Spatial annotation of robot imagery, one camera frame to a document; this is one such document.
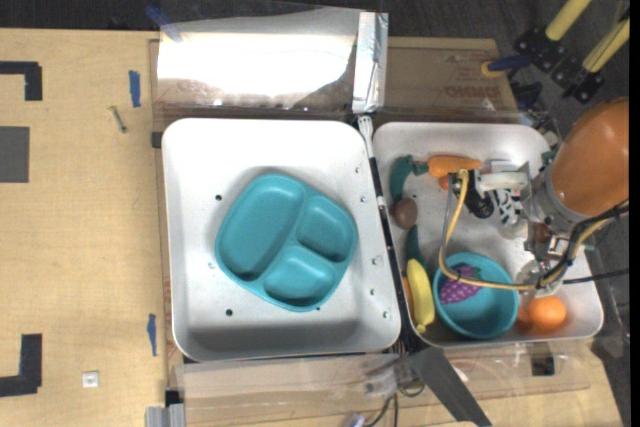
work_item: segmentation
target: transparent plastic sheet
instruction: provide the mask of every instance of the transparent plastic sheet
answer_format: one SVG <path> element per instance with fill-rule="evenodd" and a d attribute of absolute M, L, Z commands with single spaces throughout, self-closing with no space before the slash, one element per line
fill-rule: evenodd
<path fill-rule="evenodd" d="M 544 350 L 548 353 L 523 344 L 448 351 L 447 356 L 477 400 L 589 388 L 584 346 L 551 345 Z M 339 423 L 341 416 L 344 422 L 354 413 L 373 418 L 394 393 L 398 393 L 399 409 L 405 414 L 409 408 L 440 405 L 433 391 L 415 381 L 413 370 L 397 354 L 206 363 L 183 368 L 180 381 L 188 424 L 246 425 L 331 416 L 331 425 L 343 425 Z M 447 420 L 451 421 L 449 414 L 440 411 L 422 418 L 421 424 Z"/>
<path fill-rule="evenodd" d="M 538 63 L 540 68 L 526 65 L 502 74 L 481 70 L 483 63 L 520 56 L 516 48 L 520 38 L 531 36 L 528 32 L 535 28 L 544 33 L 566 2 L 381 0 L 380 9 L 389 13 L 390 38 L 387 94 L 380 117 L 507 123 L 530 123 L 527 118 L 533 117 L 535 123 L 539 114 L 564 118 L 557 114 L 568 111 L 577 119 L 587 108 L 576 101 L 581 87 L 600 101 L 612 94 L 608 83 L 624 81 L 625 73 L 628 80 L 628 45 L 598 74 L 584 69 L 612 48 L 628 0 L 584 0 L 587 7 L 560 41 L 562 59 L 552 61 L 549 69 Z M 600 78 L 604 86 L 592 93 L 588 82 Z M 529 104 L 534 86 L 539 87 L 539 96 Z"/>
<path fill-rule="evenodd" d="M 154 119 L 279 114 L 342 119 L 384 96 L 387 24 L 357 9 L 162 0 Z"/>

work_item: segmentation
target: wooden surface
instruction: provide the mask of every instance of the wooden surface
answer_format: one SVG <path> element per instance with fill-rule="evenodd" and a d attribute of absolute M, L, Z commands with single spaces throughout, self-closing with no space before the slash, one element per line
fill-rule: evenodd
<path fill-rule="evenodd" d="M 0 398 L 0 426 L 144 425 L 167 379 L 148 44 L 151 32 L 0 29 L 1 60 L 43 66 L 42 102 L 0 76 L 0 125 L 31 128 L 30 182 L 0 184 L 0 376 L 17 373 L 20 335 L 43 335 L 36 395 Z M 128 71 L 141 75 L 134 109 Z M 121 134 L 107 108 L 118 107 Z M 147 335 L 156 315 L 158 356 Z M 495 425 L 620 425 L 600 361 L 589 386 L 483 400 Z M 100 387 L 83 388 L 98 370 Z M 440 405 L 410 407 L 400 425 L 449 425 Z M 263 426 L 342 426 L 344 415 Z M 387 423 L 391 425 L 392 415 Z"/>

